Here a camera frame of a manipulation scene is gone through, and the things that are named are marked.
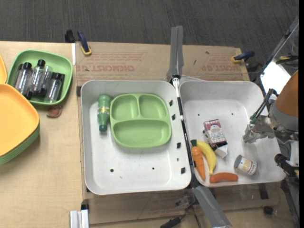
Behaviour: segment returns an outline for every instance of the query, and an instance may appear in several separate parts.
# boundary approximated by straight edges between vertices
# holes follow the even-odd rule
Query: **stack of plates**
[[[0,164],[10,161],[29,147],[40,130],[36,109],[5,81],[5,67],[0,57]]]

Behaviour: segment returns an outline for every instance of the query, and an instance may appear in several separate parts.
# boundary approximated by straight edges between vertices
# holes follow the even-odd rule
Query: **yellow plate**
[[[0,84],[0,157],[18,147],[38,124],[32,104],[14,87]]]
[[[4,84],[6,82],[7,77],[8,77],[8,75],[6,73],[4,61],[0,54],[0,84]]]

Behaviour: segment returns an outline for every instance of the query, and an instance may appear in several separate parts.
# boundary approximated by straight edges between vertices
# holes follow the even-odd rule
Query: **dark background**
[[[0,40],[65,42],[72,29],[88,41],[231,46],[268,56],[299,14],[299,0],[0,0]]]

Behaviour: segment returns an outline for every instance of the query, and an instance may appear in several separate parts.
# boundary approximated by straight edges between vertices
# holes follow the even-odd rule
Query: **toy banana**
[[[217,164],[217,157],[215,156],[213,149],[210,147],[209,144],[202,141],[197,141],[197,146],[200,148],[200,150],[206,157],[209,166],[209,174],[212,175],[213,169]]]

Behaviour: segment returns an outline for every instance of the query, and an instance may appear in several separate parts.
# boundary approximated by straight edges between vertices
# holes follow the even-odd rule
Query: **yellow clamp pad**
[[[92,50],[91,50],[91,47],[90,47],[90,46],[89,46],[89,51],[88,51],[88,52],[86,52],[86,51],[84,50],[83,46],[81,46],[80,48],[81,48],[81,50],[82,50],[82,52],[83,52],[83,54],[84,54],[85,56],[89,56],[89,55],[92,54]]]
[[[231,57],[231,61],[233,62],[233,63],[240,63],[242,60],[234,60],[234,58],[235,58],[236,56],[232,56]]]

